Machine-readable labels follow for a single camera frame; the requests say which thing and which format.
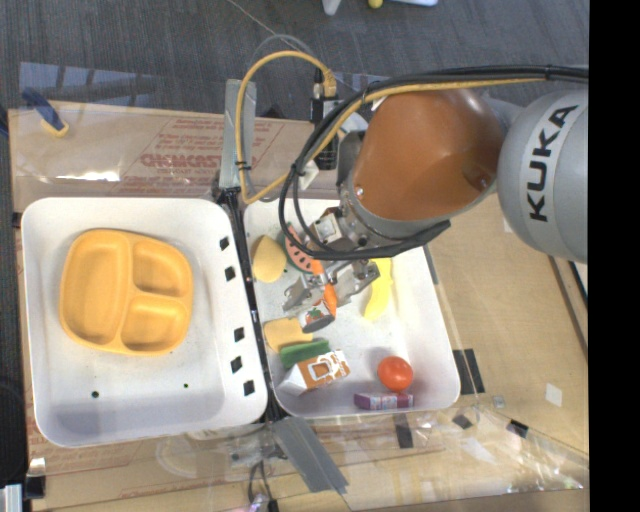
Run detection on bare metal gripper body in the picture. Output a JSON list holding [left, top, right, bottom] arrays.
[[308, 206, 385, 282]]

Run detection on yellow banana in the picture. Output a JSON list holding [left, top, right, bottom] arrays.
[[362, 256, 394, 322]]

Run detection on white can with orange print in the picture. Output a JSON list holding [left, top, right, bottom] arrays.
[[297, 299, 337, 335]]

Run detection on orange carrot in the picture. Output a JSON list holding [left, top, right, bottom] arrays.
[[310, 258, 339, 319]]

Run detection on red green watermelon slice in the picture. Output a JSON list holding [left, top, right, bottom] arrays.
[[283, 222, 317, 274]]

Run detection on tan bread slice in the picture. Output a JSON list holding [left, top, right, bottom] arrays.
[[262, 316, 315, 354]]

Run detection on yellow toy lemon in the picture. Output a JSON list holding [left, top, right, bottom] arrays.
[[250, 234, 288, 285]]

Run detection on green rectangular block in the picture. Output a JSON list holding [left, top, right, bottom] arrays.
[[278, 338, 333, 371]]

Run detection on white plastic tray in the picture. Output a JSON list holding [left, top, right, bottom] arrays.
[[242, 197, 462, 420], [20, 196, 269, 448]]

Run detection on white and orange carton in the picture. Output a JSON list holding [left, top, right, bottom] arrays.
[[276, 349, 352, 398]]

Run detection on orange red tomato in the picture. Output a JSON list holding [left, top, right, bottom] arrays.
[[376, 355, 415, 394]]

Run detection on purple and pink packet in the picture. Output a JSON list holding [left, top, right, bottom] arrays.
[[353, 390, 416, 412]]

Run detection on brown cardboard board red print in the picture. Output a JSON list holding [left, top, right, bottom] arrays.
[[7, 101, 501, 509]]

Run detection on orange divided plate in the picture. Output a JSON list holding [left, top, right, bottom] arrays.
[[58, 227, 196, 358]]

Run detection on black cylinder on white bracket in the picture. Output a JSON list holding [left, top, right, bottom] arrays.
[[295, 97, 369, 190]]

